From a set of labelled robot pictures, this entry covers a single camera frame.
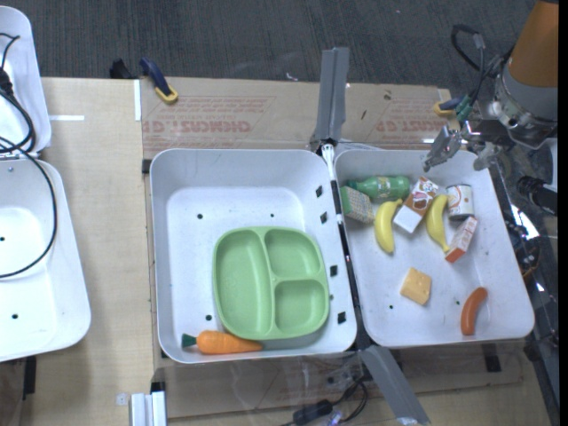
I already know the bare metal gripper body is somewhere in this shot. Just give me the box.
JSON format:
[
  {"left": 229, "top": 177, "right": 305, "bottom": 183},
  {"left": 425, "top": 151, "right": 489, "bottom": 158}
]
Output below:
[{"left": 461, "top": 99, "right": 558, "bottom": 151}]

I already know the white and orange can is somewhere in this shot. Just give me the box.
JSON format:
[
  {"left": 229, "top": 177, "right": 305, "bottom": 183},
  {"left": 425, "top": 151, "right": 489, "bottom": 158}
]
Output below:
[{"left": 445, "top": 183, "right": 476, "bottom": 222}]

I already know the white and brown carton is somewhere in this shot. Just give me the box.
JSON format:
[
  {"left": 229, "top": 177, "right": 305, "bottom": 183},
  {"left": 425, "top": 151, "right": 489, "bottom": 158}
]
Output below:
[{"left": 391, "top": 176, "right": 440, "bottom": 235}]

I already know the green bottle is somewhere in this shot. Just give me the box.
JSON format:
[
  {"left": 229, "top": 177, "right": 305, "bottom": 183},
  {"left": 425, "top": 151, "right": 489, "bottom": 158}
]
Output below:
[{"left": 345, "top": 174, "right": 412, "bottom": 202}]

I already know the yellow banana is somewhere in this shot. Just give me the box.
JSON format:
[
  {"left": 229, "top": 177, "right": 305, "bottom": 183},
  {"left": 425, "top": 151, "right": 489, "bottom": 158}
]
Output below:
[
  {"left": 424, "top": 193, "right": 452, "bottom": 254},
  {"left": 373, "top": 198, "right": 405, "bottom": 255}
]

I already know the orange and white carton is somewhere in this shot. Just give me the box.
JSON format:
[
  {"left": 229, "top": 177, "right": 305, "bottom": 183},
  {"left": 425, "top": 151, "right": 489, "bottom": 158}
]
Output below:
[{"left": 444, "top": 215, "right": 480, "bottom": 264}]

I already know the green and yellow carton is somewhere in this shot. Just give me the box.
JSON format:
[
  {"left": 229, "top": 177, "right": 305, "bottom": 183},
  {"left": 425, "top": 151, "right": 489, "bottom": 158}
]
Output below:
[{"left": 338, "top": 185, "right": 376, "bottom": 225}]

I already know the yellow cheese wedge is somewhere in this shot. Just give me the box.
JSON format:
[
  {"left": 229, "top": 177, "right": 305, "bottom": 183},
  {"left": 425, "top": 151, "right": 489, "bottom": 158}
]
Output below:
[{"left": 398, "top": 266, "right": 433, "bottom": 307}]

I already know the orange sausage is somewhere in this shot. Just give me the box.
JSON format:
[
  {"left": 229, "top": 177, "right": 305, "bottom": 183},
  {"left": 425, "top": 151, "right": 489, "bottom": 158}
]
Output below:
[{"left": 459, "top": 286, "right": 490, "bottom": 337}]

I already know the white plastic tray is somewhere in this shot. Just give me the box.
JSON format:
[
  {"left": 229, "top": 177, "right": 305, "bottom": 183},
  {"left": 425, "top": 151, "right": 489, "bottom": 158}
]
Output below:
[
  {"left": 0, "top": 4, "right": 52, "bottom": 155},
  {"left": 148, "top": 147, "right": 359, "bottom": 365},
  {"left": 0, "top": 156, "right": 92, "bottom": 364},
  {"left": 332, "top": 147, "right": 536, "bottom": 351}
]

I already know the brown cardboard board red print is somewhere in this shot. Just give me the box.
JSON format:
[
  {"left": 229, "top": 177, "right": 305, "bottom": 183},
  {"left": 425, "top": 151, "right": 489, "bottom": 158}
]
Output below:
[{"left": 140, "top": 75, "right": 525, "bottom": 419}]

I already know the green divided plate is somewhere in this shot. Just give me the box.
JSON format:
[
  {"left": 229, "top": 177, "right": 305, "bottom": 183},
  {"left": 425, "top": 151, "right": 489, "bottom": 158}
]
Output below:
[{"left": 212, "top": 225, "right": 331, "bottom": 342}]

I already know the orange carrot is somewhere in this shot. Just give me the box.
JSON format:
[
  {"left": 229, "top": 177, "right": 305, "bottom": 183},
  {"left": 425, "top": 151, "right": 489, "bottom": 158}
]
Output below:
[{"left": 180, "top": 329, "right": 264, "bottom": 356}]

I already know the black cylinder on white bracket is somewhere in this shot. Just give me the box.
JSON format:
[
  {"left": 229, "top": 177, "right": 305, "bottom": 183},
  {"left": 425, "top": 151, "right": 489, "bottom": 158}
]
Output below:
[{"left": 516, "top": 138, "right": 559, "bottom": 216}]

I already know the black block with thin wires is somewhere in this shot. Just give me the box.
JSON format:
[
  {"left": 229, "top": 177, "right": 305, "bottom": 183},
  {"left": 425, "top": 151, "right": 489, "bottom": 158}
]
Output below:
[{"left": 292, "top": 398, "right": 335, "bottom": 426}]

